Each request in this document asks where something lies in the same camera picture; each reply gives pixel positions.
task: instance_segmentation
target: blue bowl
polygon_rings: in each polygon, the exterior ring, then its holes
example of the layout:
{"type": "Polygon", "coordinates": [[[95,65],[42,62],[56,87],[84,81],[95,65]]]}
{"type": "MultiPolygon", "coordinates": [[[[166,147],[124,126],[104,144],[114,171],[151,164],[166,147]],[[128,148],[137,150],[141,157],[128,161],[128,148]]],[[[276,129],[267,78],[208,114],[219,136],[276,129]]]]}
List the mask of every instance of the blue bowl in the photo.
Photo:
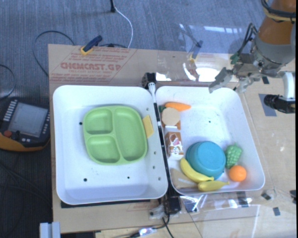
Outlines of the blue bowl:
{"type": "Polygon", "coordinates": [[[190,166],[199,173],[214,179],[219,178],[224,172],[226,157],[220,146],[211,141],[192,144],[186,154],[190,166]]]}

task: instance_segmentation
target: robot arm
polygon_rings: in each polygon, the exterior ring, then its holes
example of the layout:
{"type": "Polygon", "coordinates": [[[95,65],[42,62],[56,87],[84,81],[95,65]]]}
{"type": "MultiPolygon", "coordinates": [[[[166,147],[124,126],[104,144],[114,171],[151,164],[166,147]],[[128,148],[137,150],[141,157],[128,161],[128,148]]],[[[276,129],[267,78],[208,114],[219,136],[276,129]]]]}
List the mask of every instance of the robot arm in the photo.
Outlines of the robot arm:
{"type": "Polygon", "coordinates": [[[295,99],[289,97],[289,88],[294,73],[280,71],[282,67],[296,57],[296,0],[273,0],[271,7],[268,0],[261,0],[266,14],[259,30],[250,23],[241,48],[231,56],[233,69],[223,68],[209,86],[209,91],[225,86],[233,75],[239,80],[236,91],[242,93],[247,86],[261,80],[263,76],[282,78],[284,96],[270,95],[265,104],[284,113],[295,112],[295,99]],[[242,53],[248,42],[251,42],[249,53],[242,53]]]}

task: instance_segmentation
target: orange fruit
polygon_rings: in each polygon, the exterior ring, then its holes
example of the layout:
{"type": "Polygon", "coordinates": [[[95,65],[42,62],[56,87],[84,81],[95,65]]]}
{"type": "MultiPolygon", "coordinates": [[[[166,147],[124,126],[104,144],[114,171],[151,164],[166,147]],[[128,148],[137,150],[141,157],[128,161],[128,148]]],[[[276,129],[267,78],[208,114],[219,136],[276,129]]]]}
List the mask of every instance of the orange fruit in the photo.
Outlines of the orange fruit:
{"type": "Polygon", "coordinates": [[[228,176],[233,181],[243,181],[246,178],[246,169],[241,165],[234,165],[228,171],[228,176]]]}

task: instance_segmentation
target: toy carrot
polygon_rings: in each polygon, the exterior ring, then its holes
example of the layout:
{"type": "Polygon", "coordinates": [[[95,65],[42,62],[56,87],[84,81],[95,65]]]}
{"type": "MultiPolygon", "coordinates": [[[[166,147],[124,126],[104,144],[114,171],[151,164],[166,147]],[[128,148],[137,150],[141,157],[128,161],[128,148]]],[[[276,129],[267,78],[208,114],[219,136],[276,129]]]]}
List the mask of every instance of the toy carrot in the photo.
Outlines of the toy carrot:
{"type": "Polygon", "coordinates": [[[165,104],[166,108],[174,108],[177,111],[184,111],[191,108],[191,105],[180,103],[180,102],[167,102],[165,104]]]}

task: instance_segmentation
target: green divided plate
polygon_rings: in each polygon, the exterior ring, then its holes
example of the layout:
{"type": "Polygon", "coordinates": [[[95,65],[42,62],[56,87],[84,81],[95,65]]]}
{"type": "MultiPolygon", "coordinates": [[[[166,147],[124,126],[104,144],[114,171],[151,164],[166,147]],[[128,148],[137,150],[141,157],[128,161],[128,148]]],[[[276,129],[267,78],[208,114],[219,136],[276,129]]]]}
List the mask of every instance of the green divided plate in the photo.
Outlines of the green divided plate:
{"type": "Polygon", "coordinates": [[[127,106],[103,106],[88,111],[83,131],[90,158],[104,165],[127,164],[143,158],[147,137],[139,113],[127,106]]]}

